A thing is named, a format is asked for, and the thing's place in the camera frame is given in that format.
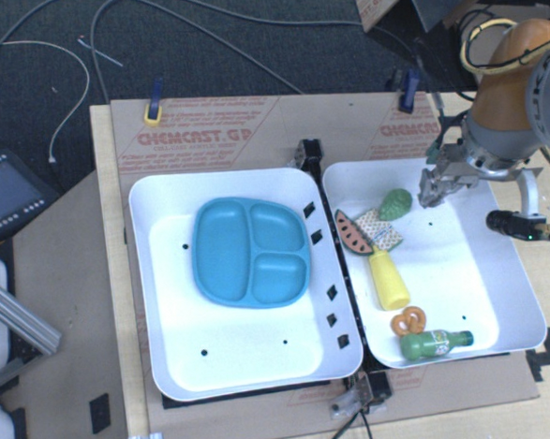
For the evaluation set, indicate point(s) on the toy watermelon slice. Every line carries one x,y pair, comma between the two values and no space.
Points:
351,236

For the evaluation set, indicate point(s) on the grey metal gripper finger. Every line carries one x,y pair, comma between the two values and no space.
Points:
424,189
441,194

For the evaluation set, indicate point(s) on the yellow toy bottle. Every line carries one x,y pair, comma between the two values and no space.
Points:
389,281

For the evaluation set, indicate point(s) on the blue divided plate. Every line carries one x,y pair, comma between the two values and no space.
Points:
249,253

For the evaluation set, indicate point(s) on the green toy broccoli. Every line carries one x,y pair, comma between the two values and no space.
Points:
395,204

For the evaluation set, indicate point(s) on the orange toy pretzel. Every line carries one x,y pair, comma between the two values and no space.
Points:
409,321

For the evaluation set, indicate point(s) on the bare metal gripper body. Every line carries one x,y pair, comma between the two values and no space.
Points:
459,163

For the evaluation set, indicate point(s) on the thin black rod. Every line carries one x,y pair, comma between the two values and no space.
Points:
338,256

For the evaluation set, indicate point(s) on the brown cardboard board red print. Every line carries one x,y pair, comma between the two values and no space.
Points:
259,121

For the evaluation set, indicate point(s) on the black cylinder on white bracket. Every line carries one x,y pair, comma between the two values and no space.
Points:
514,218

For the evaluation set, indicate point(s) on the white plastic tray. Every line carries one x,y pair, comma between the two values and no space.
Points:
471,270
247,356

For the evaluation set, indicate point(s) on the green plastic bottle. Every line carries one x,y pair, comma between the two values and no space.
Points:
429,344

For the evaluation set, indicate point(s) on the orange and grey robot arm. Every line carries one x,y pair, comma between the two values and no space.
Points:
506,94

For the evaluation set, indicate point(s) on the checkered packet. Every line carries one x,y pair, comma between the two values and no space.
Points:
379,230

